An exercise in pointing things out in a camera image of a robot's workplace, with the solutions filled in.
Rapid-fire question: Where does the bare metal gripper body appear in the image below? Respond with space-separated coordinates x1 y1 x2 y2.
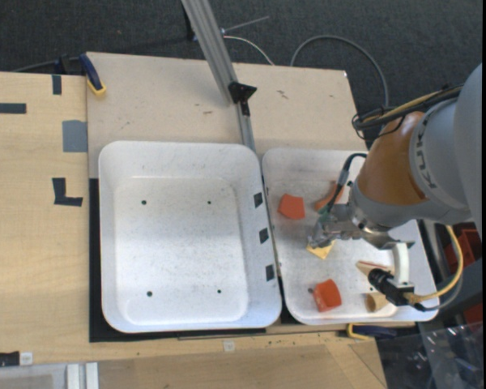
312 203 391 243

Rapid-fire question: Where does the yellow cheese wedge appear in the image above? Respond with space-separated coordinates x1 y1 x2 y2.
305 240 335 261

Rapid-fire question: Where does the orange carrot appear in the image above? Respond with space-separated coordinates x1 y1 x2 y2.
313 181 345 212

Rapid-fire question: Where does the white plastic tray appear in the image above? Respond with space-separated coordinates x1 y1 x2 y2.
261 147 441 327
98 139 284 335

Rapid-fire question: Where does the orange pizza slice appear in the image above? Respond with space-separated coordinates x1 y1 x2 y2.
277 193 306 220

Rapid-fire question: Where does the beige wedge with red stripe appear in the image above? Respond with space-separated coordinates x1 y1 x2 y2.
356 260 394 278

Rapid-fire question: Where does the red-orange cylinder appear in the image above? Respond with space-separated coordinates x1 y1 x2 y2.
312 278 343 314

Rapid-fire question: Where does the beige cone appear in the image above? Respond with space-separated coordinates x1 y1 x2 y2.
363 292 390 314

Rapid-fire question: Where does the pale wood board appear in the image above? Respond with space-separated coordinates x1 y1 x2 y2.
85 51 416 342

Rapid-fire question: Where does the black cylinder on white bracket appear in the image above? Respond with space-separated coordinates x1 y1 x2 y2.
367 241 416 308

